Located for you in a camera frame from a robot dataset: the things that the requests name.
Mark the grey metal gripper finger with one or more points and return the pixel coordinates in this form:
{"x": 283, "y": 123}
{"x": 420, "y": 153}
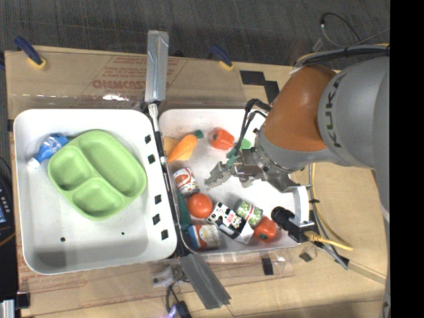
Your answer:
{"x": 214, "y": 181}
{"x": 222, "y": 168}

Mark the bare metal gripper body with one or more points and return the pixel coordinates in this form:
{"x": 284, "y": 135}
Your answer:
{"x": 250, "y": 167}

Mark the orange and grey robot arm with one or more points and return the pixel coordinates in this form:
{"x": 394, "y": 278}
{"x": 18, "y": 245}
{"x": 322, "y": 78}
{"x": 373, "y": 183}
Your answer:
{"x": 351, "y": 111}

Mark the orange ball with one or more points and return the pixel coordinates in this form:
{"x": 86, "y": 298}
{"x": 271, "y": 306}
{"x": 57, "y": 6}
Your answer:
{"x": 199, "y": 205}

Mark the white and orange can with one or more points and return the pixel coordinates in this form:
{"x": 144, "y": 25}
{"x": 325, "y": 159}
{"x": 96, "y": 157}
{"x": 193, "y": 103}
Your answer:
{"x": 185, "y": 181}

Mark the orange bell pepper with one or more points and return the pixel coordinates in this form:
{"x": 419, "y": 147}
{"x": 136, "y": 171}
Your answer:
{"x": 221, "y": 139}
{"x": 265, "y": 230}

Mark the black and white cow carton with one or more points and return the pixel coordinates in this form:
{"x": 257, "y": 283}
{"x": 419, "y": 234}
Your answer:
{"x": 228, "y": 220}

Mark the dark green cucumber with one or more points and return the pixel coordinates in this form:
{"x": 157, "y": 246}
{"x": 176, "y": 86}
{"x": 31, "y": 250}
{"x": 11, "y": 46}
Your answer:
{"x": 183, "y": 212}

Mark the orange carrot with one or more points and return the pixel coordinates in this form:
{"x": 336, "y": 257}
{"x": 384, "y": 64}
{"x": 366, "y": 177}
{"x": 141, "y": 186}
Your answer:
{"x": 183, "y": 146}

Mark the green and white can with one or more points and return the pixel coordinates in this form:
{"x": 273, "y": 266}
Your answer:
{"x": 249, "y": 212}

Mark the white plastic tray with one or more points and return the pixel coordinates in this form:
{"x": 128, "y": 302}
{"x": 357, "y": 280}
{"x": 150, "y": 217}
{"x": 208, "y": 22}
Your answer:
{"x": 99, "y": 243}
{"x": 198, "y": 121}

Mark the blue and orange can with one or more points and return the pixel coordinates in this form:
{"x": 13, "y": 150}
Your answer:
{"x": 205, "y": 237}

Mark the pale yellow wedge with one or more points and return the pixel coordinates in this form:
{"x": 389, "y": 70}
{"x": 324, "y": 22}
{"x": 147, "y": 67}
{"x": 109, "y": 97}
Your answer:
{"x": 169, "y": 142}

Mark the green divided plate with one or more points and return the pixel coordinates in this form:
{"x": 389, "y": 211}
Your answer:
{"x": 99, "y": 174}

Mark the blue and white bottle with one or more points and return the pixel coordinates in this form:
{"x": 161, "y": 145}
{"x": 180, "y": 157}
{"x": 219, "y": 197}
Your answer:
{"x": 49, "y": 147}

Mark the brown cardboard board, red print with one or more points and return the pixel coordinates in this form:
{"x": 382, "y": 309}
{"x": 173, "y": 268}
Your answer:
{"x": 83, "y": 68}

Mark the black cylinder on white bracket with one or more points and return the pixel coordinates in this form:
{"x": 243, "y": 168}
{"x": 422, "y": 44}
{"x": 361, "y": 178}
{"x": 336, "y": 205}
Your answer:
{"x": 299, "y": 225}

